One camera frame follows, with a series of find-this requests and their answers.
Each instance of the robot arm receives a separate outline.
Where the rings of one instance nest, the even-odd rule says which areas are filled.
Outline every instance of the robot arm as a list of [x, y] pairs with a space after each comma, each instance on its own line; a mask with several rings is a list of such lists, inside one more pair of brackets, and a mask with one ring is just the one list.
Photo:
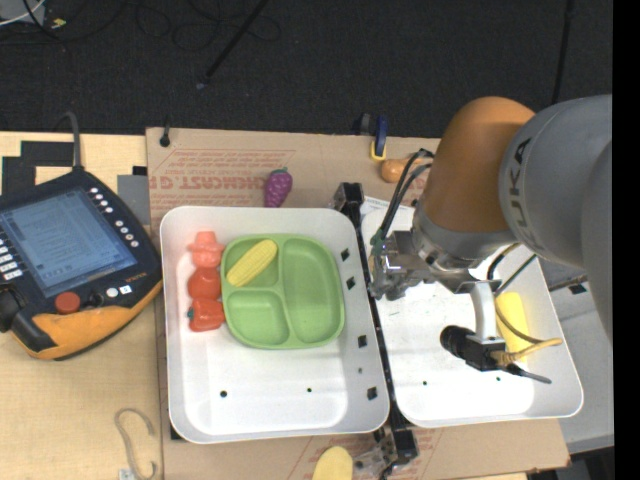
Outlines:
[[611, 114], [610, 95], [538, 114], [499, 97], [465, 105], [442, 136], [411, 230], [374, 237], [372, 296], [397, 299], [420, 282], [470, 294], [482, 342], [500, 282], [469, 270], [520, 242], [586, 270], [611, 339]]

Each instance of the yellow corn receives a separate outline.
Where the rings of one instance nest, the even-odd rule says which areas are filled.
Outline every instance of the yellow corn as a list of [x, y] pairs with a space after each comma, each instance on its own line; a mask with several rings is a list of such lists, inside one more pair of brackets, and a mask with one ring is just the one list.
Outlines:
[[277, 252], [278, 246], [273, 240], [268, 238], [261, 240], [231, 267], [227, 272], [227, 281], [236, 287], [246, 285], [269, 266]]

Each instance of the red button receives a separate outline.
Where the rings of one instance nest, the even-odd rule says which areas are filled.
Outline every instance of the red button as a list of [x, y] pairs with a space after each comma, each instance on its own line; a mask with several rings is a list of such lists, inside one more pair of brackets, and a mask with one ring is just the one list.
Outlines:
[[60, 315], [69, 315], [80, 309], [80, 297], [74, 292], [62, 292], [54, 301]]

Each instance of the white cord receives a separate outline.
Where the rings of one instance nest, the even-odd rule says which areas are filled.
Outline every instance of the white cord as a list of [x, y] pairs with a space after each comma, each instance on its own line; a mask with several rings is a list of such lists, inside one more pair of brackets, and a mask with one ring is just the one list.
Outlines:
[[[33, 6], [33, 8], [31, 9], [31, 12], [35, 12], [37, 11], [40, 7], [42, 7], [42, 4], [44, 4], [47, 0], [39, 0], [38, 3], [36, 5]], [[15, 18], [11, 18], [5, 21], [0, 21], [0, 27], [3, 25], [8, 25], [9, 23], [15, 23], [16, 21], [20, 21], [22, 18], [26, 18], [27, 16], [29, 16], [28, 12], [25, 12], [24, 14], [21, 14], [20, 16], [16, 16]]]

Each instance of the black floor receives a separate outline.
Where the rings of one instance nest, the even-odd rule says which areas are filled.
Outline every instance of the black floor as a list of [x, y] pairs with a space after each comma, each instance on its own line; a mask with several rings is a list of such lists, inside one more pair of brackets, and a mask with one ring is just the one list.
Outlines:
[[367, 112], [438, 137], [478, 96], [612, 92], [613, 0], [269, 0], [198, 89], [259, 1], [48, 0], [44, 30], [0, 25], [0, 128], [341, 134]]

